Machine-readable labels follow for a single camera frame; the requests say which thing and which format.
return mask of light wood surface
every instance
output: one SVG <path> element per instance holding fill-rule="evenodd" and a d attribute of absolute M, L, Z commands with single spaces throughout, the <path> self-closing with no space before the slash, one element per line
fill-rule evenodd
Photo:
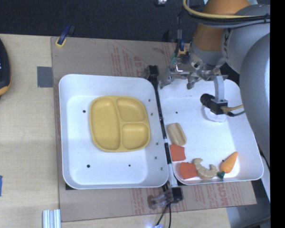
<path fill-rule="evenodd" d="M 0 228 L 41 228 L 42 211 L 59 208 L 53 88 L 37 86 L 37 67 L 51 67 L 50 37 L 0 34 L 12 85 L 0 99 Z M 62 223 L 63 228 L 152 228 L 158 215 Z M 169 214 L 161 223 L 168 227 Z M 227 211 L 172 213 L 171 227 L 228 228 Z"/>

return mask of cardboard sheet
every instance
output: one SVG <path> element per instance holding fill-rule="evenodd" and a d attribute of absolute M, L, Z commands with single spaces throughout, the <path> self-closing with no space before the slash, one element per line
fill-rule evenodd
<path fill-rule="evenodd" d="M 140 77 L 148 65 L 157 65 L 162 73 L 170 64 L 174 43 L 67 38 L 58 48 L 56 39 L 51 40 L 51 50 L 62 222 L 161 213 L 162 209 L 149 208 L 148 197 L 162 194 L 162 188 L 74 190 L 66 185 L 62 175 L 58 83 L 67 74 Z M 250 181 L 181 188 L 184 200 L 172 206 L 172 212 L 256 204 Z"/>

